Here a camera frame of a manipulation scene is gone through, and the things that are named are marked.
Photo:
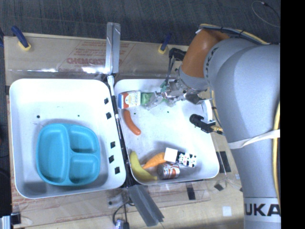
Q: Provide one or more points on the red and white can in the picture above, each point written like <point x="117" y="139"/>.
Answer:
<point x="169" y="171"/>

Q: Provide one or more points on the white cow print carton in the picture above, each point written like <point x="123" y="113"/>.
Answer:
<point x="183" y="158"/>

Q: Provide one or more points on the brown cardboard board red print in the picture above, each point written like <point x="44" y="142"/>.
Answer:
<point x="59" y="54"/>

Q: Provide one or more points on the yellow banana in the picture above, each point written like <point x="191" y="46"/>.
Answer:
<point x="136" y="168"/>

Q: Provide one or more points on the orange carrot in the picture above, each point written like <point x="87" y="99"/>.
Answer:
<point x="156" y="160"/>

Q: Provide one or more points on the white plastic tray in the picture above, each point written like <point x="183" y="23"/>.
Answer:
<point x="171" y="130"/>
<point x="59" y="96"/>

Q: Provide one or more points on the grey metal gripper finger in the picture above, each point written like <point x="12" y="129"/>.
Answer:
<point x="159" y="95"/>
<point x="155" y="103"/>

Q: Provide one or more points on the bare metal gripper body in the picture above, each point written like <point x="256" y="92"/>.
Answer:
<point x="176" y="92"/>

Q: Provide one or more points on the orange white green carton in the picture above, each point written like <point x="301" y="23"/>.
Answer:
<point x="129" y="99"/>

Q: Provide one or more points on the black cylinder on white bracket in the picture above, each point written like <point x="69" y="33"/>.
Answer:
<point x="202" y="123"/>

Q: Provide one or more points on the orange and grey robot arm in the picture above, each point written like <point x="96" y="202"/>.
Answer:
<point x="247" y="99"/>

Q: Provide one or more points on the blue divided plate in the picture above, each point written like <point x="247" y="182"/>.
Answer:
<point x="54" y="154"/>

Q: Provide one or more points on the orange sausage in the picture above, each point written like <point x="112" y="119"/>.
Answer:
<point x="131" y="123"/>

